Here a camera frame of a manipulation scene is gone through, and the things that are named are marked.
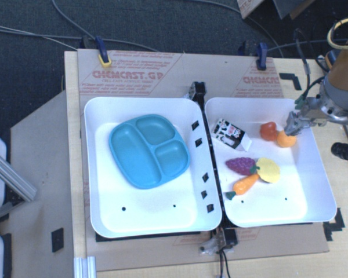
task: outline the red toy tomato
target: red toy tomato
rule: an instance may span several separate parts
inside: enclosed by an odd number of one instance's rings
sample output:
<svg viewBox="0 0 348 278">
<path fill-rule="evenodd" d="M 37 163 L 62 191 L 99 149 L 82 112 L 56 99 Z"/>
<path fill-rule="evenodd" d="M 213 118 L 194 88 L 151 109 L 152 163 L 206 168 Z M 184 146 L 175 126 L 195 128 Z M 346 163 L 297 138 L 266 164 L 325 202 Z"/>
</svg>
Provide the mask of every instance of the red toy tomato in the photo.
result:
<svg viewBox="0 0 348 278">
<path fill-rule="evenodd" d="M 275 122 L 264 123 L 260 126 L 260 136 L 267 141 L 276 141 L 278 135 Z"/>
</svg>

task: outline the blue clamp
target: blue clamp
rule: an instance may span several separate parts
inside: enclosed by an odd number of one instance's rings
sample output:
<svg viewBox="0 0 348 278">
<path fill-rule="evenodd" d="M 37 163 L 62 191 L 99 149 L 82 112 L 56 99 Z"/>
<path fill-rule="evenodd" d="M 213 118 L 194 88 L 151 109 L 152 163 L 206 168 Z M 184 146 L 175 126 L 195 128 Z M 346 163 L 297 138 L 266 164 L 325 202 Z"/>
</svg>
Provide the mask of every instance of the blue clamp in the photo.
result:
<svg viewBox="0 0 348 278">
<path fill-rule="evenodd" d="M 99 61 L 102 64 L 102 67 L 110 67 L 112 65 L 112 61 L 107 53 L 106 46 L 104 45 L 103 40 L 100 36 L 95 37 L 95 42 L 97 43 L 97 47 L 99 49 Z"/>
<path fill-rule="evenodd" d="M 258 56 L 258 59 L 256 60 L 256 67 L 258 68 L 258 70 L 267 69 L 266 67 L 267 51 L 268 51 L 268 47 L 267 47 L 267 44 L 264 42 L 261 42 L 256 48 L 256 55 Z"/>
</svg>

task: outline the orange toy fruit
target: orange toy fruit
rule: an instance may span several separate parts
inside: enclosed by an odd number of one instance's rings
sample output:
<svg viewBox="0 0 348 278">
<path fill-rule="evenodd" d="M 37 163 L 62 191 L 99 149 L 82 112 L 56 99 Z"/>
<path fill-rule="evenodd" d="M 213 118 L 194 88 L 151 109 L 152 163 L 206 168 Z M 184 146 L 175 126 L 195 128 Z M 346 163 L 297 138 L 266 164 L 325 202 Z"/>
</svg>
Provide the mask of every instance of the orange toy fruit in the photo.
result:
<svg viewBox="0 0 348 278">
<path fill-rule="evenodd" d="M 291 147 L 296 143 L 296 136 L 287 136 L 285 131 L 278 132 L 277 144 L 281 147 Z"/>
</svg>

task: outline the black fabric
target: black fabric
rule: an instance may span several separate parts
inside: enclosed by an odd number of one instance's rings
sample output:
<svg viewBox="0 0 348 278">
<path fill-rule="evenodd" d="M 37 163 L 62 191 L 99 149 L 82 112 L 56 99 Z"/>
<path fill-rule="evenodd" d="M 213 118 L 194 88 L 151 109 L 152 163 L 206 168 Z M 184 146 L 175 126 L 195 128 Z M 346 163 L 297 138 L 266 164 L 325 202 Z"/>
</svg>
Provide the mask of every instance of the black fabric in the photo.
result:
<svg viewBox="0 0 348 278">
<path fill-rule="evenodd" d="M 236 0 L 208 0 L 237 8 Z M 59 8 L 92 35 L 136 42 L 160 52 L 236 55 L 246 41 L 247 54 L 256 46 L 274 43 L 258 26 L 233 11 L 205 3 L 178 0 L 56 0 Z M 348 16 L 348 0 L 316 0 L 298 18 L 281 20 L 272 0 L 265 0 L 250 15 L 279 45 L 293 42 L 295 28 L 310 39 L 325 39 L 335 20 Z M 85 35 L 68 23 L 51 0 L 0 0 L 0 25 L 33 32 Z M 348 38 L 348 27 L 338 32 Z M 61 40 L 79 47 L 78 40 Z M 145 50 L 106 42 L 108 49 Z M 331 48 L 314 45 L 317 54 Z M 0 34 L 0 136 L 63 89 L 64 51 L 52 41 Z M 284 57 L 299 57 L 295 48 Z M 309 50 L 303 46 L 307 58 Z M 281 57 L 278 50 L 268 54 Z"/>
</svg>

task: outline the orange carrot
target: orange carrot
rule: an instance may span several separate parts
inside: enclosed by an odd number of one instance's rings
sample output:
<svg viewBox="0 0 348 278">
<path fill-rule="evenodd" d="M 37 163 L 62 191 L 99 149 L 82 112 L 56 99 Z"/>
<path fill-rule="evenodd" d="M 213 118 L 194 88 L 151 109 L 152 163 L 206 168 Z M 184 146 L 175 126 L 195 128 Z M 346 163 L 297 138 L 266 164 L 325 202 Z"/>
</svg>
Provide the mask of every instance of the orange carrot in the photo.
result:
<svg viewBox="0 0 348 278">
<path fill-rule="evenodd" d="M 233 185 L 233 191 L 236 193 L 236 195 L 243 195 L 245 192 L 251 189 L 258 178 L 258 174 L 251 174 L 243 179 L 236 181 L 236 183 Z"/>
</svg>

